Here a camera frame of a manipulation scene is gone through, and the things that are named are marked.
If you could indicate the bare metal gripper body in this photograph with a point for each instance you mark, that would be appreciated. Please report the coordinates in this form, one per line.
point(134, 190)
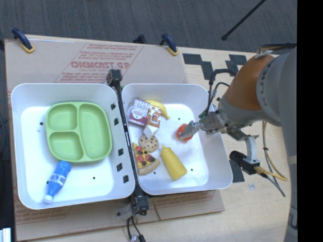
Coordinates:
point(214, 123)

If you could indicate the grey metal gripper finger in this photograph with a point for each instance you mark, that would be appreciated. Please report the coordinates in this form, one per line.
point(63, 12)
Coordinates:
point(188, 134)
point(193, 124)

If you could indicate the red round toy tomato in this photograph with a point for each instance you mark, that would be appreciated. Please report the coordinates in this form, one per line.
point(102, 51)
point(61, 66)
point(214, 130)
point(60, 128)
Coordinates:
point(180, 131)

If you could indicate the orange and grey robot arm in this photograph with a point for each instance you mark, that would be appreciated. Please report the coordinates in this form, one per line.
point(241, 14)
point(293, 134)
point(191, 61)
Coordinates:
point(246, 87)

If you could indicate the white plastic tray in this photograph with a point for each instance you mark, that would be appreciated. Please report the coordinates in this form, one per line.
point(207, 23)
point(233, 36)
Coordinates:
point(199, 165)
point(80, 178)

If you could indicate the yellow mustard bottle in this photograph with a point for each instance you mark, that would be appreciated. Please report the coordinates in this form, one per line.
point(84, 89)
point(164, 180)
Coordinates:
point(173, 164)

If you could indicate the orange and white carton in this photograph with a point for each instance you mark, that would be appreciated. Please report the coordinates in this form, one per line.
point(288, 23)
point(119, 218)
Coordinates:
point(153, 121)

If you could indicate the yellow banana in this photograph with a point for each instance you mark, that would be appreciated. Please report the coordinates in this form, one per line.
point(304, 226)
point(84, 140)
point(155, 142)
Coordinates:
point(159, 106)

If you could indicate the brown chocolate chip biscuit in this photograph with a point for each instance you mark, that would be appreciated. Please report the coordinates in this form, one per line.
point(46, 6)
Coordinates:
point(149, 144)

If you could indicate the slice of pizza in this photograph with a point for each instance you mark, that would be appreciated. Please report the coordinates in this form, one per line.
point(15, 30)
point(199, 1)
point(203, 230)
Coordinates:
point(143, 160)

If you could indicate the red and white carton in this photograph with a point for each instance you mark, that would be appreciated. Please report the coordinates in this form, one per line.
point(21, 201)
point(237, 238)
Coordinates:
point(138, 113)

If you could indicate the thin black and white rod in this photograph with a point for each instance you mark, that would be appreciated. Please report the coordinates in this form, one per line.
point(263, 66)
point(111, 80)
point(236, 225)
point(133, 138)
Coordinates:
point(125, 132)

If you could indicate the green divided plate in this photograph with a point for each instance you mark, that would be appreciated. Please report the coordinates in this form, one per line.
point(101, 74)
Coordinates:
point(93, 130)

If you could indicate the black tripod leg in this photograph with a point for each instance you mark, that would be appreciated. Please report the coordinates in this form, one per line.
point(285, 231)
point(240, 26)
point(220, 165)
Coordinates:
point(252, 10)

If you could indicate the blue bottle with white cap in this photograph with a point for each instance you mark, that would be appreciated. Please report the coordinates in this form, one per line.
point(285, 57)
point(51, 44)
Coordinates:
point(58, 178)

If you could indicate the brown cardboard board red print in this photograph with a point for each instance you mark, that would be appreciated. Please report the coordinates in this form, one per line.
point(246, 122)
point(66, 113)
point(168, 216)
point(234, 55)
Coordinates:
point(58, 62)

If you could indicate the black cylinder on white bracket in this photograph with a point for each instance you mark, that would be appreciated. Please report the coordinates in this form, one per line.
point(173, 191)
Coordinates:
point(242, 160)

